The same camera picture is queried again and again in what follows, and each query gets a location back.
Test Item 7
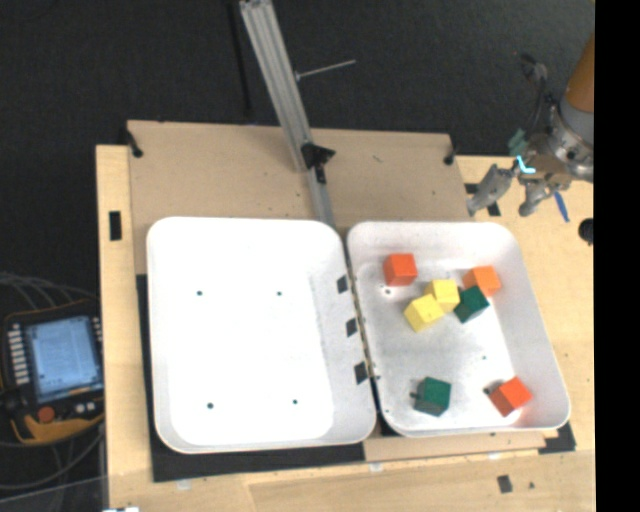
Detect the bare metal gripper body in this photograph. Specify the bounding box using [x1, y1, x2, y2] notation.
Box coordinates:
[517, 117, 596, 188]

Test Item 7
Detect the orange cube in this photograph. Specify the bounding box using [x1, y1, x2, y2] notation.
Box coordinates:
[461, 264, 502, 299]
[485, 375, 534, 419]
[382, 252, 419, 288]

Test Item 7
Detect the yellow cube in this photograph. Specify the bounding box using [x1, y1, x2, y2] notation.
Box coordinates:
[402, 293, 446, 334]
[424, 278, 461, 314]

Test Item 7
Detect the green cube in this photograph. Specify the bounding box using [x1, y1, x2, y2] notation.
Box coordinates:
[410, 376, 453, 418]
[453, 285, 491, 325]

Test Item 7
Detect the white plastic tray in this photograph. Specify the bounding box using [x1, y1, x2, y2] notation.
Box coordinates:
[145, 215, 378, 455]
[345, 219, 572, 439]

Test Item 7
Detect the pale brown flat board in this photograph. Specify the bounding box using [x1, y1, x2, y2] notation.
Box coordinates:
[125, 118, 560, 464]

